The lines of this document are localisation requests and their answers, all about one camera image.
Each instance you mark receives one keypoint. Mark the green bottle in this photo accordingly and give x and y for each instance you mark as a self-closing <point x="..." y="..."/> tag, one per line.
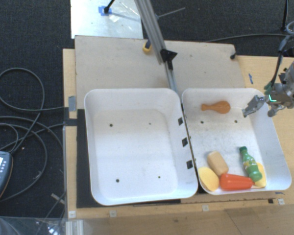
<point x="250" y="164"/>

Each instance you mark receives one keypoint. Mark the brown chicken drumstick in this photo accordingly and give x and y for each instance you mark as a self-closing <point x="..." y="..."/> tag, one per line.
<point x="219" y="107"/>

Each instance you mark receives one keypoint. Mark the thin black rod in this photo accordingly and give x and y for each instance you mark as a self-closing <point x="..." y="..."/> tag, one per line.
<point x="187" y="136"/>

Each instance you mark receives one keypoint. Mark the tan bread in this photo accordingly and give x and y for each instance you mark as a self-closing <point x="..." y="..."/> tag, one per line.
<point x="217" y="163"/>

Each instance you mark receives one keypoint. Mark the orange carrot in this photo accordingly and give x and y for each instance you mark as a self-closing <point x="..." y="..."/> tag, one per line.
<point x="235" y="182"/>

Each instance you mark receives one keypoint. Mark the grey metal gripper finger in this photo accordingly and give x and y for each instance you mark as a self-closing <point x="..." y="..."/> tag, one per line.
<point x="252" y="105"/>
<point x="274" y="111"/>

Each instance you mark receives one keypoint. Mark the pale wood board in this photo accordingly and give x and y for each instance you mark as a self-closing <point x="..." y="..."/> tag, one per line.
<point x="117" y="65"/>

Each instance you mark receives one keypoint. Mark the white plastic tray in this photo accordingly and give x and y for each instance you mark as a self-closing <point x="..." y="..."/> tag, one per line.
<point x="134" y="150"/>
<point x="225" y="136"/>

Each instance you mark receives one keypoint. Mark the yellow oval slice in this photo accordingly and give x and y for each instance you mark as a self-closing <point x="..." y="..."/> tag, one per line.
<point x="262" y="179"/>
<point x="208" y="179"/>

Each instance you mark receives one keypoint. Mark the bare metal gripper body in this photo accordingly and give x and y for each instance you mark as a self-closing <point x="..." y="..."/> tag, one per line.
<point x="287" y="92"/>

